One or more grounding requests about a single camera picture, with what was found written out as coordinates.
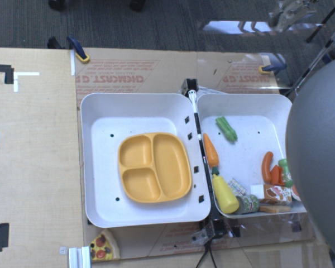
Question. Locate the red and white round item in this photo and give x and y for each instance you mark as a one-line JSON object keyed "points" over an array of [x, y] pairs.
{"points": [[295, 193]]}

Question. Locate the white cube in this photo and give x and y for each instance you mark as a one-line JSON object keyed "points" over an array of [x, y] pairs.
{"points": [[257, 191]]}

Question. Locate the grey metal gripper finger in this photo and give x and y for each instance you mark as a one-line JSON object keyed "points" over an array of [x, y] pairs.
{"points": [[288, 3], [291, 18]]}

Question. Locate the green toy asparagus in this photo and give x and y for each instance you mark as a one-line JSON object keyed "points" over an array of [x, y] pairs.
{"points": [[226, 128]]}

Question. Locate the orange carrot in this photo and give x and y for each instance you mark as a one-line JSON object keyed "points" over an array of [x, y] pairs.
{"points": [[210, 151]]}

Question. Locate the small colourful printed packet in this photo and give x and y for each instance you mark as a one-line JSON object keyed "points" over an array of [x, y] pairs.
{"points": [[237, 186]]}

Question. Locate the brown bread slice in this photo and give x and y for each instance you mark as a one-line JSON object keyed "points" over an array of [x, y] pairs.
{"points": [[275, 209]]}

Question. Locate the white plastic tray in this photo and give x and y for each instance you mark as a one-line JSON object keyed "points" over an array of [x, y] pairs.
{"points": [[106, 160], [245, 160]]}

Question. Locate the thin black and white rod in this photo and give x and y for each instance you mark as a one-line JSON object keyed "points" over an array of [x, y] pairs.
{"points": [[197, 121]]}

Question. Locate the pizza slice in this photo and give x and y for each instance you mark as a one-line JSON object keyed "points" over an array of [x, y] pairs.
{"points": [[102, 247]]}

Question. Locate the green printed can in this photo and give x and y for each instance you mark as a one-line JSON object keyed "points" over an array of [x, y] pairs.
{"points": [[248, 204]]}

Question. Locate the yellow divided plate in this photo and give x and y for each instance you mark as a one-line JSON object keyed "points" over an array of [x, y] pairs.
{"points": [[167, 163]]}

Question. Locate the yellow squeeze bottle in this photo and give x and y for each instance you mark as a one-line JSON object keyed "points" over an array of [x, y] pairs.
{"points": [[224, 195]]}

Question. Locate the brown cardboard board red print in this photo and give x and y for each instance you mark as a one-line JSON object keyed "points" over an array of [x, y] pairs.
{"points": [[162, 71]]}

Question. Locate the green bottle with label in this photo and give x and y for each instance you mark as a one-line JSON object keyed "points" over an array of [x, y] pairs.
{"points": [[286, 174]]}

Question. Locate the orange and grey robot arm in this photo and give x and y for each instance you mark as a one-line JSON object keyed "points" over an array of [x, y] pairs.
{"points": [[315, 155]]}

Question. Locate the orange printed carton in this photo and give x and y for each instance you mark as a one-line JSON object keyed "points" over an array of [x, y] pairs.
{"points": [[279, 194]]}

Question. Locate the orange-red folded packet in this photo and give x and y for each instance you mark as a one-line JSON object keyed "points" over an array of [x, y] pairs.
{"points": [[276, 176]]}

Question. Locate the orange sausage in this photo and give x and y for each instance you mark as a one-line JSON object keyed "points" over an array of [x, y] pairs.
{"points": [[267, 166]]}

